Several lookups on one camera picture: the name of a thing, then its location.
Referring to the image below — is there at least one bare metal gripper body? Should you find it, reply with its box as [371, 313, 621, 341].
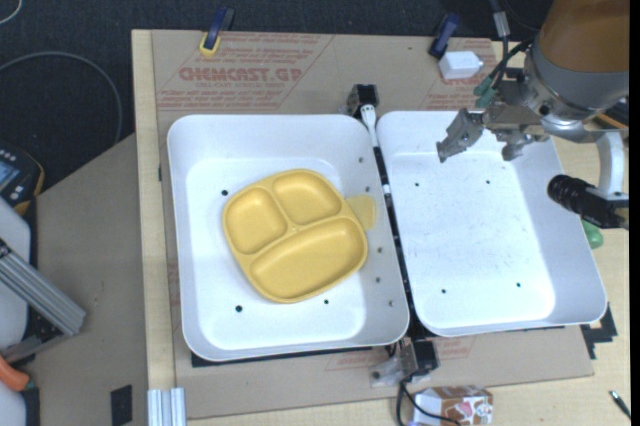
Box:
[482, 80, 604, 143]

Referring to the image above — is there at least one yellow divided plate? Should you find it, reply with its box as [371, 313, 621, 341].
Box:
[221, 168, 370, 305]

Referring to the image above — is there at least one white rectangular block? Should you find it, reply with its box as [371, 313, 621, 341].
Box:
[438, 50, 485, 81]

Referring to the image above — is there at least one green rounded object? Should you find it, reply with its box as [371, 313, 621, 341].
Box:
[581, 218, 605, 250]

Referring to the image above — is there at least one white plastic tray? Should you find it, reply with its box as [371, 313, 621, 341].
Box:
[374, 109, 609, 339]
[166, 113, 411, 362]

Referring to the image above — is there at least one black pen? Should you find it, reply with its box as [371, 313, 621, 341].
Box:
[609, 389, 631, 419]

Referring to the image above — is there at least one brown cardboard board red print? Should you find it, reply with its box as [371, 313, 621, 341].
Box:
[149, 29, 596, 420]

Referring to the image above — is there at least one brown and white carton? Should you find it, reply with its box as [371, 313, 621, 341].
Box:
[413, 384, 495, 426]

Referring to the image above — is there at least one black cylinder on white bracket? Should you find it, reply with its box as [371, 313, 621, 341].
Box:
[546, 131, 630, 231]

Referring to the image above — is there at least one thin black and white rod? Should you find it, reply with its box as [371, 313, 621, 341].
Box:
[360, 105, 417, 341]

